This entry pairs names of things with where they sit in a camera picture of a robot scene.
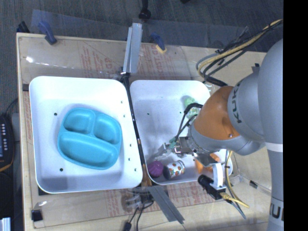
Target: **blue divided plate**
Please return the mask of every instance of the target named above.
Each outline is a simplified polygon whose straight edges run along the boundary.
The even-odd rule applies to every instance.
[[[71,109],[61,123],[58,150],[66,160],[93,169],[108,169],[119,157],[122,129],[114,118],[86,108]]]

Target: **yellow cable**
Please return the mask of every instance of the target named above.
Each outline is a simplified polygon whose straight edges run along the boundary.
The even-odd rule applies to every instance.
[[[233,151],[230,151],[229,152],[229,155],[228,155],[228,158],[227,158],[227,161],[226,161],[226,167],[228,166],[228,162],[231,158],[231,155],[232,155]],[[228,199],[228,200],[232,200],[232,201],[235,201],[243,206],[245,206],[246,208],[249,208],[249,205],[245,204],[242,200],[240,200],[240,198],[238,196],[236,196],[235,192],[233,191],[232,187],[231,187],[231,183],[230,183],[230,179],[229,179],[229,174],[228,174],[228,171],[226,173],[226,179],[227,179],[227,182],[228,182],[228,186],[229,186],[229,190],[230,192],[233,194],[234,198],[232,198],[231,196],[229,196],[227,193],[225,192],[221,192],[220,195],[223,199]]]
[[[272,23],[270,24],[270,26],[273,26],[273,25],[279,23],[280,21],[283,21],[283,20],[280,19],[280,20],[274,21],[274,22],[272,22]],[[260,34],[256,35],[255,37],[253,37],[251,40],[247,41],[246,43],[244,43],[244,44],[242,44],[242,45],[240,45],[240,46],[238,46],[238,47],[236,47],[236,48],[234,48],[234,49],[231,49],[231,50],[229,50],[229,51],[226,51],[226,52],[223,53],[223,54],[220,54],[220,55],[214,56],[214,57],[212,57],[212,58],[209,58],[209,59],[207,59],[207,60],[206,60],[205,62],[203,62],[203,63],[201,62],[201,63],[199,64],[199,66],[198,66],[198,74],[199,74],[201,77],[203,77],[203,75],[202,75],[202,73],[201,73],[201,69],[202,69],[205,65],[207,65],[207,64],[209,64],[209,63],[211,63],[211,62],[213,62],[213,61],[219,60],[219,59],[221,59],[221,58],[225,58],[225,57],[227,57],[227,56],[229,56],[229,55],[232,55],[233,53],[236,53],[237,51],[240,51],[241,49],[243,49],[243,48],[249,46],[250,44],[254,43],[255,41],[257,41],[262,35],[264,35],[264,34],[266,33],[266,32],[263,32],[263,31],[266,30],[266,29],[268,29],[268,27],[269,27],[269,26],[266,26],[265,28],[263,28],[263,30],[262,30],[262,32],[261,32]]]

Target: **can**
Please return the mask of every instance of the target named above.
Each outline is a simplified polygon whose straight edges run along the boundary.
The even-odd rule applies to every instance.
[[[181,160],[172,162],[164,166],[163,175],[167,180],[185,173],[185,165]]]

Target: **teal object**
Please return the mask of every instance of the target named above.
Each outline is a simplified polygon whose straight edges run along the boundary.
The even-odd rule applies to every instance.
[[[104,113],[71,109],[61,123],[58,150],[66,160],[88,168],[108,169],[119,157],[121,125]]]

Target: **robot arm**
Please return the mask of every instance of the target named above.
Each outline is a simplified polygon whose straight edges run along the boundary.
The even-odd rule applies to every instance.
[[[269,50],[261,67],[207,100],[187,137],[204,166],[211,163],[209,154],[220,149],[248,155],[266,146],[272,179],[268,231],[284,230],[282,55],[283,39]]]

